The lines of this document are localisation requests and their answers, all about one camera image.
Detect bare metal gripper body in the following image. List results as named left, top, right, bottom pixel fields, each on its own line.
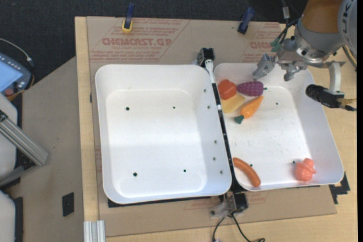
left=276, top=37, right=326, bottom=71

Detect purple toy grapes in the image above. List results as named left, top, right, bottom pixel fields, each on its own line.
left=236, top=80, right=268, bottom=97

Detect orange toy pepper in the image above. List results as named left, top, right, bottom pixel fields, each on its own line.
left=217, top=79, right=238, bottom=101

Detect orange toy carrot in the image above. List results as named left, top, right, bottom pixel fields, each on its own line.
left=234, top=95, right=264, bottom=125

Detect yellow toy bread slice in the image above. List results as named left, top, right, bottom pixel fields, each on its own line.
left=221, top=93, right=246, bottom=114

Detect thin black and white rod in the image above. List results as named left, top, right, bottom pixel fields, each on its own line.
left=204, top=58, right=237, bottom=190

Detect white plastic tray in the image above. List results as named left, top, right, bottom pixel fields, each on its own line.
left=213, top=62, right=345, bottom=192
left=94, top=63, right=233, bottom=205

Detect brown cardboard board red print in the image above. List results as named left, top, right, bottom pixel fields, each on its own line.
left=86, top=16, right=337, bottom=237

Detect pink toy doughnut figure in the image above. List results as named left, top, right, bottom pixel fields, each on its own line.
left=294, top=158, right=317, bottom=182

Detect orange toy sausage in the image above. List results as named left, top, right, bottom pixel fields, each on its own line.
left=232, top=157, right=261, bottom=188

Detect black cylinder on white bracket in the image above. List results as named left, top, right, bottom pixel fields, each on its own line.
left=305, top=61, right=347, bottom=108

